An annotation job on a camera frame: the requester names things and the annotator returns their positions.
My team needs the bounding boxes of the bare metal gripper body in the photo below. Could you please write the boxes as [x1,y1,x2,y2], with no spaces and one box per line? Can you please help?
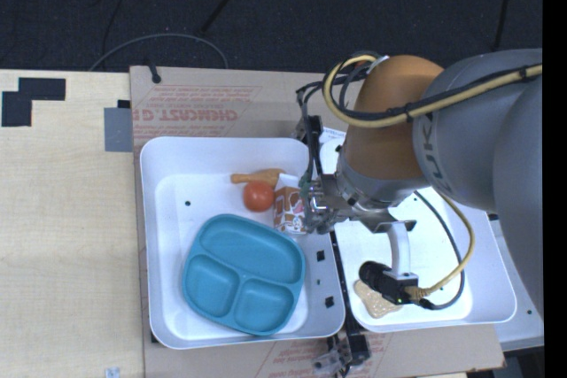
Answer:
[304,173,392,235]

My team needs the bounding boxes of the brown and white milk carton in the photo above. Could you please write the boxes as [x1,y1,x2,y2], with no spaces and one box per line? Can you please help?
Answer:
[272,173,309,235]

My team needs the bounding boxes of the red tomato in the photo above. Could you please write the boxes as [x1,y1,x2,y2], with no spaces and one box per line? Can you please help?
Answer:
[243,181,276,212]

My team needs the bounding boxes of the tan chicken drumstick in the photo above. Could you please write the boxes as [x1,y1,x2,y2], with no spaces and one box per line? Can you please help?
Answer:
[229,167,287,187]

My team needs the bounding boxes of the blue divided plate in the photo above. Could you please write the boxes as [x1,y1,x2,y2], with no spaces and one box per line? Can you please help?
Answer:
[181,213,307,337]

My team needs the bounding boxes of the white plastic tray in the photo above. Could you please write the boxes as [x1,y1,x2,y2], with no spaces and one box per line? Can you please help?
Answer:
[326,136,518,334]
[139,135,347,351]

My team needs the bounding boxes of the brown cardboard board red print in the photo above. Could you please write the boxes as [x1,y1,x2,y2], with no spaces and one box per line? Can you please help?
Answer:
[128,65,507,378]

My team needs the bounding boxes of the black block with thin wires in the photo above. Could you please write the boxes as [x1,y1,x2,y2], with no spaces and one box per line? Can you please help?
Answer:
[303,114,323,143]
[345,332,371,365]

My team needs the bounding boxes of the black cylinder on white bracket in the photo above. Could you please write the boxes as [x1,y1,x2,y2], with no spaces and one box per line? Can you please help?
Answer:
[358,220,421,306]

